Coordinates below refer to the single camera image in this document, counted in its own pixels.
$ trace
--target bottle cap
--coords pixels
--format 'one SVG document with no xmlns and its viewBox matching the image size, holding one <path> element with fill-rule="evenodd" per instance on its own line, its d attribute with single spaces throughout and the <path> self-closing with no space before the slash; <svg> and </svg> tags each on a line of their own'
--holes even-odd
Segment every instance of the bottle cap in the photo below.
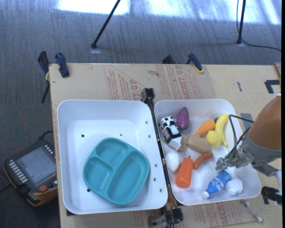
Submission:
<svg viewBox="0 0 285 228">
<path fill-rule="evenodd" d="M 210 197 L 209 193 L 207 193 L 206 191 L 203 191 L 203 192 L 201 193 L 201 196 L 202 196 L 202 198 L 205 199 L 205 200 L 207 200 L 207 199 Z"/>
</svg>

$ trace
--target blue plate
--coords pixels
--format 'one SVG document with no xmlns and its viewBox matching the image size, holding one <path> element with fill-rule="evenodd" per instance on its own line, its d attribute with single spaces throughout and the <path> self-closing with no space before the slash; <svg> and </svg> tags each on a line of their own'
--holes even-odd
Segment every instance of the blue plate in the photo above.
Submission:
<svg viewBox="0 0 285 228">
<path fill-rule="evenodd" d="M 106 138 L 87 158 L 83 178 L 98 195 L 125 205 L 140 193 L 149 172 L 149 161 L 139 150 L 119 139 Z"/>
</svg>

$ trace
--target blue and white bottle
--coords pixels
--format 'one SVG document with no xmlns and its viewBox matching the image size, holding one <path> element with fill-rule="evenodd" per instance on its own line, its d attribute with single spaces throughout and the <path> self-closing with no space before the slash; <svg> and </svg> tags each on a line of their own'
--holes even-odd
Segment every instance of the blue and white bottle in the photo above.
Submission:
<svg viewBox="0 0 285 228">
<path fill-rule="evenodd" d="M 212 179 L 208 184 L 206 191 L 202 192 L 203 199 L 208 199 L 210 194 L 220 191 L 228 181 L 231 180 L 231 177 L 228 172 L 221 171 L 215 178 Z"/>
</svg>

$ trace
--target toy carrot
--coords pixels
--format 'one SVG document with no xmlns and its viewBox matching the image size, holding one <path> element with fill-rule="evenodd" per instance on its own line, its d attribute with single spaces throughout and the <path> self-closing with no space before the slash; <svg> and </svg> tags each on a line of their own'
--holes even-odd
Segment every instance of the toy carrot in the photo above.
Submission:
<svg viewBox="0 0 285 228">
<path fill-rule="evenodd" d="M 210 130 L 212 130 L 215 127 L 215 121 L 212 119 L 209 119 L 207 121 L 205 121 L 200 127 L 199 129 L 195 132 L 195 135 L 199 135 L 202 133 L 206 133 Z"/>
</svg>

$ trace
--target yellow banana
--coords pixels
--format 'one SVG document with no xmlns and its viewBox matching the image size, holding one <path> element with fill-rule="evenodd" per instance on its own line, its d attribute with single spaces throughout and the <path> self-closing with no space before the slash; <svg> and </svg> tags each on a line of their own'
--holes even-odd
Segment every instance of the yellow banana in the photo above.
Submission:
<svg viewBox="0 0 285 228">
<path fill-rule="evenodd" d="M 215 131 L 219 133 L 221 137 L 221 142 L 225 146 L 227 146 L 228 144 L 225 141 L 224 128 L 225 128 L 228 118 L 229 118 L 228 114 L 223 114 L 217 119 L 217 122 L 215 123 Z"/>
</svg>

